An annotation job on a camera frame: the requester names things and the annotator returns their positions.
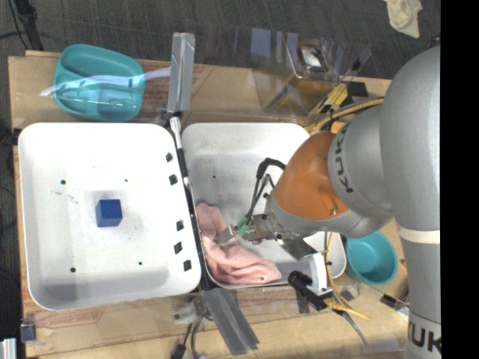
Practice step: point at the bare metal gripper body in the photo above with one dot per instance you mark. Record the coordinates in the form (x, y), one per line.
(259, 228)

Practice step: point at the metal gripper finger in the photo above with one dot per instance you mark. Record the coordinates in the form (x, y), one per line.
(226, 241)
(227, 232)

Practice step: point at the pink towel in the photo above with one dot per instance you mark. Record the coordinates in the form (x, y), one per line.
(239, 264)

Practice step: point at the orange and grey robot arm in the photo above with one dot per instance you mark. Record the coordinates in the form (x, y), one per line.
(411, 133)

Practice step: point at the white plastic tray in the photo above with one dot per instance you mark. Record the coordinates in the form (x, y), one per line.
(93, 260)
(232, 152)

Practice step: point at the teal bowl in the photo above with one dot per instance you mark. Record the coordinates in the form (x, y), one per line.
(374, 260)

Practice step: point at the blue cube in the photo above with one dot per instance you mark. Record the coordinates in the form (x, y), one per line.
(109, 213)

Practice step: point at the brown cardboard board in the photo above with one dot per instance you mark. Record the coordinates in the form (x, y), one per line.
(232, 88)

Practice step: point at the teal divided plate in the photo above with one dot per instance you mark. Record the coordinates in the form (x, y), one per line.
(93, 62)

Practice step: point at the white crumpled cloth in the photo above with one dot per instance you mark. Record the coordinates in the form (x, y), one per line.
(402, 11)

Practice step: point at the black cylinder on white bracket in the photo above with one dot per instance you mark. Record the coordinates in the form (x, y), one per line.
(319, 271)

